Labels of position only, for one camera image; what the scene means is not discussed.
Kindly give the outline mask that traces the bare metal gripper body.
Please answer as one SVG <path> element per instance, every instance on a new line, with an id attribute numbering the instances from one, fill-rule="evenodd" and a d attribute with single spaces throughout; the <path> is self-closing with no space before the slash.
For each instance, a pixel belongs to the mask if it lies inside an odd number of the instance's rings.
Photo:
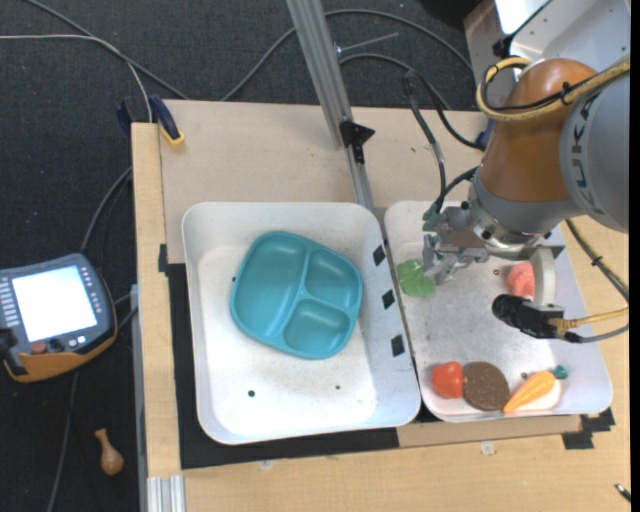
<path id="1" fill-rule="evenodd" d="M 527 259 L 525 253 L 551 235 L 522 232 L 498 221 L 477 205 L 448 206 L 439 215 L 432 235 L 434 264 L 485 262 L 495 256 L 507 260 Z"/>

